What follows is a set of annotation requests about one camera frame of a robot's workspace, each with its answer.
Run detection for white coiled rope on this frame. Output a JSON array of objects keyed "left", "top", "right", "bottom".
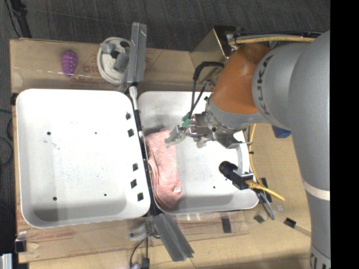
[{"left": 96, "top": 36, "right": 132, "bottom": 85}]

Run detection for thin black and white rod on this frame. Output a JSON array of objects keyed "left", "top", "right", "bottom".
[{"left": 129, "top": 86, "right": 157, "bottom": 216}]

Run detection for white plastic tray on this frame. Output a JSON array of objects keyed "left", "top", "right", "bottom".
[
  {"left": 15, "top": 88, "right": 152, "bottom": 229},
  {"left": 137, "top": 90, "right": 260, "bottom": 215}
]

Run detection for black cylinder on white bracket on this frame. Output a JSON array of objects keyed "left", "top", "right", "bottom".
[{"left": 218, "top": 143, "right": 255, "bottom": 191}]

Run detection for purple grapes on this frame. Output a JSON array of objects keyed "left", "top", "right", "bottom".
[{"left": 61, "top": 49, "right": 79, "bottom": 78}]

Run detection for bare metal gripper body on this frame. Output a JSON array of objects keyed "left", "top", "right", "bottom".
[{"left": 186, "top": 113, "right": 245, "bottom": 149}]

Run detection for shiny metal box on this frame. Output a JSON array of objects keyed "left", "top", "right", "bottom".
[{"left": 190, "top": 25, "right": 245, "bottom": 84}]

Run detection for pink cloth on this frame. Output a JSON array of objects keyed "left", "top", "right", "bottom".
[{"left": 144, "top": 129, "right": 183, "bottom": 210}]

